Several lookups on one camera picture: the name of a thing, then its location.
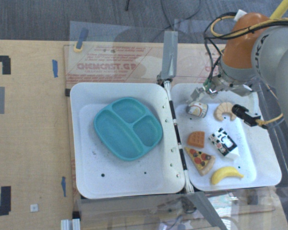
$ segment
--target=banana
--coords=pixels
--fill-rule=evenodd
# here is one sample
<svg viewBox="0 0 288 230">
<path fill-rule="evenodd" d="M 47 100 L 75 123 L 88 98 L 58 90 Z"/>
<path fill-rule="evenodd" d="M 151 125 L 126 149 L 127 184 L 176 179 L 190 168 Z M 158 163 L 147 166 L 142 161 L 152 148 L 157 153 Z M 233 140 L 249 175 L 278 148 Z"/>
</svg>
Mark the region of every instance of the banana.
<svg viewBox="0 0 288 230">
<path fill-rule="evenodd" d="M 222 179 L 224 179 L 225 177 L 229 177 L 229 176 L 237 176 L 237 177 L 244 177 L 243 174 L 240 174 L 237 169 L 233 166 L 225 166 L 222 167 L 218 170 L 216 170 L 212 177 L 211 177 L 211 183 L 213 185 L 219 183 Z"/>
</svg>

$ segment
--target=yellow pole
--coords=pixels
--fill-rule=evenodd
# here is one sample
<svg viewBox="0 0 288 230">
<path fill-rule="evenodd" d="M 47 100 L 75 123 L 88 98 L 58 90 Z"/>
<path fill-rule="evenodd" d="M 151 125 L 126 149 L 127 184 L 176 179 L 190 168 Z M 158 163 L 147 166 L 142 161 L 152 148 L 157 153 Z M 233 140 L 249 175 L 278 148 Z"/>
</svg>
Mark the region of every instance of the yellow pole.
<svg viewBox="0 0 288 230">
<path fill-rule="evenodd" d="M 277 9 L 273 12 L 273 14 L 270 16 L 270 19 L 281 18 L 287 11 L 287 9 L 288 9 L 288 0 L 283 0 L 277 7 Z"/>
</svg>

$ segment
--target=tin can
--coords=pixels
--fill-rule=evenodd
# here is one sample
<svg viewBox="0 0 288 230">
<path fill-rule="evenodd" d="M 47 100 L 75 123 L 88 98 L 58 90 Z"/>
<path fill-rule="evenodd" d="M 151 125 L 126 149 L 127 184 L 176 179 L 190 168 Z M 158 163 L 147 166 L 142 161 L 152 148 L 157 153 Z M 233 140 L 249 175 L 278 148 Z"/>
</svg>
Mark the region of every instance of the tin can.
<svg viewBox="0 0 288 230">
<path fill-rule="evenodd" d="M 206 116 L 207 110 L 208 105 L 200 102 L 191 102 L 187 107 L 187 113 L 202 118 Z"/>
</svg>

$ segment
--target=teal plate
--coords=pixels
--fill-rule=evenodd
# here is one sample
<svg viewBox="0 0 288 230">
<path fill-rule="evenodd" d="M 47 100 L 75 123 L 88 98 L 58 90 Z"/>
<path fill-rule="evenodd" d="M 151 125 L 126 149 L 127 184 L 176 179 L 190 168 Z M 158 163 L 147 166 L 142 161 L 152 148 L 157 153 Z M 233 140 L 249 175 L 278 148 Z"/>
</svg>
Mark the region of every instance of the teal plate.
<svg viewBox="0 0 288 230">
<path fill-rule="evenodd" d="M 142 157 L 162 138 L 160 122 L 132 97 L 118 99 L 100 110 L 94 128 L 106 147 L 124 161 Z"/>
</svg>

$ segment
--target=toy pizza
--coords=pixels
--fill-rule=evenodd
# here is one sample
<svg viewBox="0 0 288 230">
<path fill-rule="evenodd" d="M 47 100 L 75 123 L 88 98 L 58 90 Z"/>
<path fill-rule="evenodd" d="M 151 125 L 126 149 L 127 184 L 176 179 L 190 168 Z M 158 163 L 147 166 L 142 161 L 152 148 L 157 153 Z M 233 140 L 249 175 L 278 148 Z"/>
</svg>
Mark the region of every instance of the toy pizza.
<svg viewBox="0 0 288 230">
<path fill-rule="evenodd" d="M 211 170 L 216 160 L 215 156 L 193 148 L 185 147 L 185 150 L 201 176 L 206 175 Z"/>
</svg>

